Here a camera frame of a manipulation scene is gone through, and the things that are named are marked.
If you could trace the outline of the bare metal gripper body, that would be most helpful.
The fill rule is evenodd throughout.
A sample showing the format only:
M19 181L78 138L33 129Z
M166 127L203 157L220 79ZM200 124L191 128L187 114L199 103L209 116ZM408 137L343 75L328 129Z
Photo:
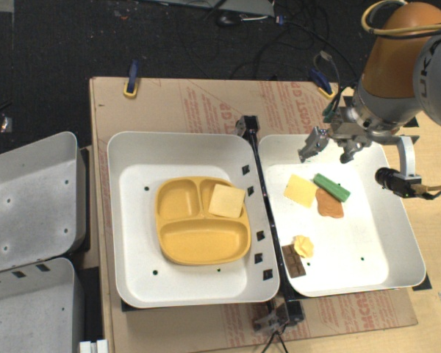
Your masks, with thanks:
M330 112L329 137L341 146L370 142L381 145L395 144L395 133L404 125L404 111L393 104L338 107Z

